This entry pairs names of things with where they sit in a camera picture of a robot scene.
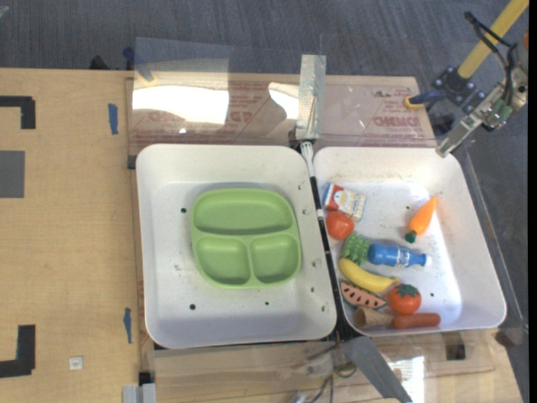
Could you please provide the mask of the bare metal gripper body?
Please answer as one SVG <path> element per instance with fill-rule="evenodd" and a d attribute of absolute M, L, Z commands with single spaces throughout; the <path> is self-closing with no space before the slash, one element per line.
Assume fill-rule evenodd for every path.
<path fill-rule="evenodd" d="M 515 67 L 510 72 L 510 80 L 497 83 L 470 116 L 486 128 L 501 128 L 526 105 L 527 99 L 528 74 L 523 68 Z"/>

